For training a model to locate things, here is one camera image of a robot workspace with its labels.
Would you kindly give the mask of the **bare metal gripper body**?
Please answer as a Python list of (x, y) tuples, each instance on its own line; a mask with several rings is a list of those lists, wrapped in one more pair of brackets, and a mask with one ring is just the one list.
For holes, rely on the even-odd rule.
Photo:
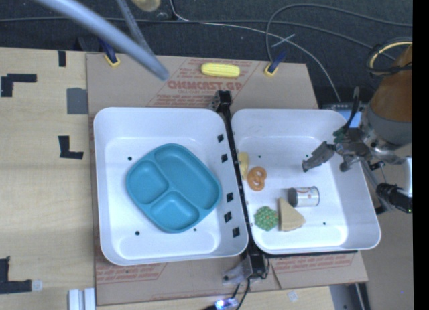
[(401, 145), (384, 139), (371, 125), (354, 128), (342, 126), (333, 133), (335, 151), (339, 155), (357, 155), (361, 161), (376, 159), (384, 163), (399, 165), (406, 161), (400, 153)]

